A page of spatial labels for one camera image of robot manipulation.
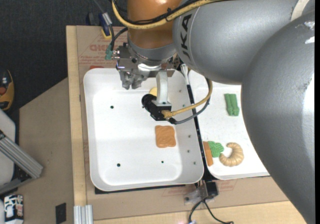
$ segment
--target wooden table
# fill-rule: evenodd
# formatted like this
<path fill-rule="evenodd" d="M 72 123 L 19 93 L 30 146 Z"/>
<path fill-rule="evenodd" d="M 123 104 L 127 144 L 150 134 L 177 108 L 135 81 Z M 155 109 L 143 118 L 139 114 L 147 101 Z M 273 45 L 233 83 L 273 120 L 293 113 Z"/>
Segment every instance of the wooden table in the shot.
<path fill-rule="evenodd" d="M 68 58 L 68 80 L 70 100 L 70 123 L 72 143 L 72 165 L 73 165 L 73 191 L 74 204 L 76 206 L 87 205 L 85 158 L 83 145 L 82 113 L 80 102 L 79 65 L 77 52 L 77 30 L 76 26 L 67 26 L 67 58 Z M 235 224 L 259 223 L 305 223 L 299 212 L 289 201 L 246 205 L 213 210 L 215 216 L 223 221 L 234 221 Z M 186 224 L 188 223 L 188 212 L 169 214 L 157 214 L 130 218 L 118 218 L 95 221 L 95 224 Z M 217 223 L 212 219 L 207 210 L 195 211 L 193 220 L 197 224 Z"/>

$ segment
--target black square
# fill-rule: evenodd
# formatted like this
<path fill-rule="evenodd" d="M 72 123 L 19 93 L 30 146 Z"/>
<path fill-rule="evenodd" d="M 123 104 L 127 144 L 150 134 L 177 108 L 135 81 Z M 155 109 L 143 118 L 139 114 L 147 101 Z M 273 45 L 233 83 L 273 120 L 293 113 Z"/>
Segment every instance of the black square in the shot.
<path fill-rule="evenodd" d="M 67 204 L 63 203 L 55 207 L 56 224 L 63 223 L 67 220 Z"/>

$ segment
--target dark floor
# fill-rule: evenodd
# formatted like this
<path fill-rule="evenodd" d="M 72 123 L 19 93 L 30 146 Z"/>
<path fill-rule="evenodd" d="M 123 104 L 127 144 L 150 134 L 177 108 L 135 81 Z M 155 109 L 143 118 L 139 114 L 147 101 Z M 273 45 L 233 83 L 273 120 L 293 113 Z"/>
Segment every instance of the dark floor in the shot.
<path fill-rule="evenodd" d="M 99 1 L 119 26 L 109 3 Z M 67 77 L 65 28 L 85 24 L 88 11 L 98 13 L 91 0 L 0 0 L 0 66 L 14 78 L 13 110 Z"/>

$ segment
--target white plastic tray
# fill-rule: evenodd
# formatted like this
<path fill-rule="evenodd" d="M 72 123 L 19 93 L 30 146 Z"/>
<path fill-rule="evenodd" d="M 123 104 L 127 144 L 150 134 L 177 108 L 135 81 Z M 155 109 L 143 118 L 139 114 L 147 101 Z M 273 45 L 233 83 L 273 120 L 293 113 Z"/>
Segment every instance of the white plastic tray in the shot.
<path fill-rule="evenodd" d="M 194 101 L 202 100 L 208 93 L 206 80 L 200 74 L 191 71 L 189 81 Z M 220 142 L 226 157 L 230 156 L 232 149 L 226 147 L 227 143 L 235 142 L 241 145 L 244 154 L 243 162 L 234 167 L 224 166 L 219 158 L 213 159 L 213 165 L 208 167 L 210 173 L 221 180 L 268 176 L 263 163 L 258 157 L 247 133 L 241 110 L 241 86 L 226 85 L 213 82 L 213 92 L 210 105 L 198 116 L 201 138 L 203 141 Z M 240 108 L 239 116 L 229 116 L 224 94 L 236 94 L 237 104 Z"/>
<path fill-rule="evenodd" d="M 204 173 L 199 142 L 190 120 L 174 126 L 176 146 L 156 146 L 155 121 L 141 99 L 156 87 L 149 78 L 136 90 L 122 88 L 115 69 L 96 68 L 84 77 L 89 140 L 90 176 L 103 191 L 191 184 Z M 189 105 L 185 81 L 179 72 L 168 79 L 168 101 L 173 110 Z M 177 120 L 192 115 L 179 114 Z"/>
<path fill-rule="evenodd" d="M 0 130 L 11 140 L 15 141 L 16 126 L 14 122 L 0 110 Z M 14 175 L 15 164 L 2 152 L 0 152 L 0 186 L 9 183 Z"/>

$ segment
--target green connector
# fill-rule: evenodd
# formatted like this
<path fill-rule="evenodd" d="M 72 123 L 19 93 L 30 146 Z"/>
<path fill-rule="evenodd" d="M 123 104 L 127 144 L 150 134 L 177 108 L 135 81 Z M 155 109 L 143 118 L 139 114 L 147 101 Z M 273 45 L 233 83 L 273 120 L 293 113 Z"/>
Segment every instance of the green connector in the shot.
<path fill-rule="evenodd" d="M 226 101 L 226 110 L 229 116 L 238 116 L 240 109 L 238 107 L 237 95 L 236 94 L 224 94 Z"/>
<path fill-rule="evenodd" d="M 112 59 L 112 50 L 111 50 L 111 45 L 109 44 L 109 46 L 107 47 L 106 51 L 105 51 L 105 60 L 111 60 Z"/>
<path fill-rule="evenodd" d="M 208 141 L 208 144 L 209 144 L 211 155 L 213 158 L 219 157 L 221 152 L 225 150 L 222 144 L 219 142 L 216 143 L 216 142 Z"/>

